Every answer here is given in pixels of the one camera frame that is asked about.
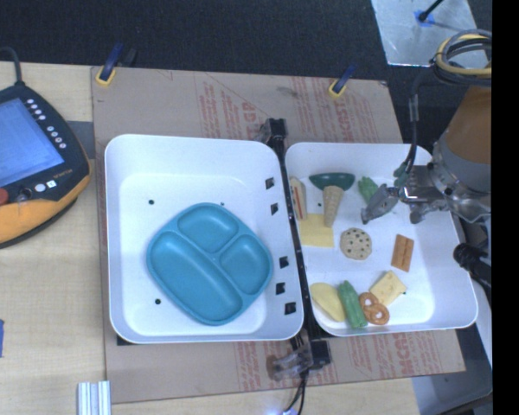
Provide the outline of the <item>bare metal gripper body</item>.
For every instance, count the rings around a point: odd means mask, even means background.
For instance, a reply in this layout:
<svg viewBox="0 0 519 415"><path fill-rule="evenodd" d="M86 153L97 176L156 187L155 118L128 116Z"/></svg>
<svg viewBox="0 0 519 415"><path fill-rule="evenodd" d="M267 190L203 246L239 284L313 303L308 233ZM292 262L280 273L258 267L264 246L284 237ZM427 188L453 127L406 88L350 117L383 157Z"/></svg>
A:
<svg viewBox="0 0 519 415"><path fill-rule="evenodd" d="M399 196L408 206L431 203L433 212L449 211L470 223L491 215L490 194L474 190L440 164L413 166Z"/></svg>

